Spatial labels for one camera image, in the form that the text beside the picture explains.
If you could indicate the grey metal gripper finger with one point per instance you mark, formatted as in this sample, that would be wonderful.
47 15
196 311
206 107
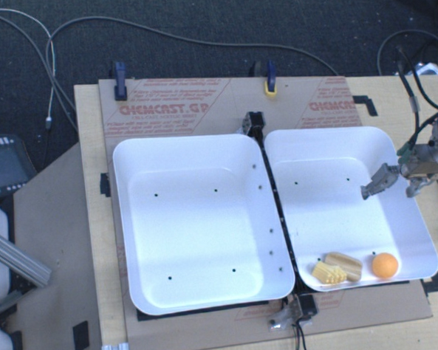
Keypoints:
380 181
416 186

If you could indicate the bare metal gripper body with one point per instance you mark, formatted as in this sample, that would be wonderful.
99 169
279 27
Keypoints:
430 159

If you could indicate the white plastic tray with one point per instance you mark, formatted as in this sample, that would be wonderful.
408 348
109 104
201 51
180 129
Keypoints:
200 223
336 219

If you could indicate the brown cardboard board red print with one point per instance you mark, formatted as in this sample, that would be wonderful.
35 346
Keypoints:
163 111

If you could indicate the yellow ridged toy food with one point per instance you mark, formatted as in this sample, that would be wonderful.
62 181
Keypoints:
328 273

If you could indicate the orange ball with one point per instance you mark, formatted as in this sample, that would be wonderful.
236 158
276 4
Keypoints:
385 265

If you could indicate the thin black rod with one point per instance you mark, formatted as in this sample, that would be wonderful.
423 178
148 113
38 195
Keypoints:
279 207

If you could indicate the tan toy bread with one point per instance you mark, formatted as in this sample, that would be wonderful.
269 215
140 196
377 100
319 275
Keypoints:
348 264

